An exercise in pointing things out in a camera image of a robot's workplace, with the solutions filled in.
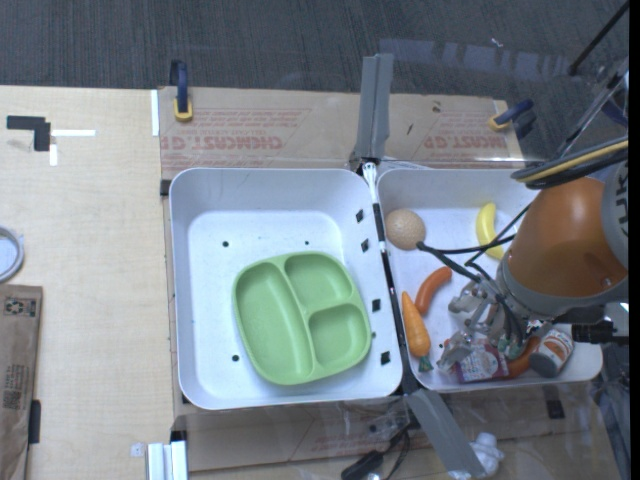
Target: light wood surface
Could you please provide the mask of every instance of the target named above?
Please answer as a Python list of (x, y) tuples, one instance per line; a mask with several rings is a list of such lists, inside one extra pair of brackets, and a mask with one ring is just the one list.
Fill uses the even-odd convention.
[(166, 442), (172, 424), (150, 91), (2, 87), (0, 101), (5, 116), (96, 130), (59, 138), (52, 167), (32, 132), (0, 128), (0, 222), (25, 247), (10, 282), (44, 289), (28, 478), (144, 478), (132, 445)]

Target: orange carrot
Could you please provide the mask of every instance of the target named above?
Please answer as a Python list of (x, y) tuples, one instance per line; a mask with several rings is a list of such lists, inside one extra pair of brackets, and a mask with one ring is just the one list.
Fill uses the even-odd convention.
[(409, 352), (415, 357), (423, 357), (429, 354), (431, 337), (418, 308), (407, 292), (402, 292), (402, 318)]
[(452, 274), (453, 271), (445, 265), (437, 270), (434, 270), (422, 282), (420, 288), (418, 289), (415, 301), (416, 307), (418, 308), (418, 311), (420, 311), (421, 315), (427, 314), (429, 306), (431, 305), (431, 299), (433, 299), (433, 295), (443, 284), (451, 281)]
[(511, 361), (507, 361), (509, 367), (509, 375), (502, 377), (503, 379), (515, 379), (529, 369), (529, 356), (540, 343), (540, 336), (531, 336), (527, 345), (524, 347), (522, 354)]

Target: banana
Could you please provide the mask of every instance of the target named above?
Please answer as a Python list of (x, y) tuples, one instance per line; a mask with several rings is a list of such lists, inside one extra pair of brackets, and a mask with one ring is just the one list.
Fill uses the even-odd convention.
[[(496, 218), (496, 205), (495, 203), (486, 203), (476, 217), (476, 236), (480, 245), (487, 245), (496, 237), (496, 230), (494, 227), (494, 221)], [(496, 245), (491, 249), (488, 249), (487, 254), (498, 260), (502, 259), (504, 250), (501, 245)]]

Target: green plate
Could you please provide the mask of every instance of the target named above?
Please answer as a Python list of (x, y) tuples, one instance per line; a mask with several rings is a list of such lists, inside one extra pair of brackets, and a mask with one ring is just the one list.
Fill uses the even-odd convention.
[(342, 263), (325, 253), (249, 265), (234, 281), (233, 303), (253, 366), (275, 384), (334, 375), (359, 363), (371, 346), (360, 293)]

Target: brown paper bag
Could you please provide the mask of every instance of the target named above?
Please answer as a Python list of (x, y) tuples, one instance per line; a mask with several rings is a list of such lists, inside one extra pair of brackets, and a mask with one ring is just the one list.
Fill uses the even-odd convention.
[(24, 480), (42, 288), (0, 285), (0, 480)]

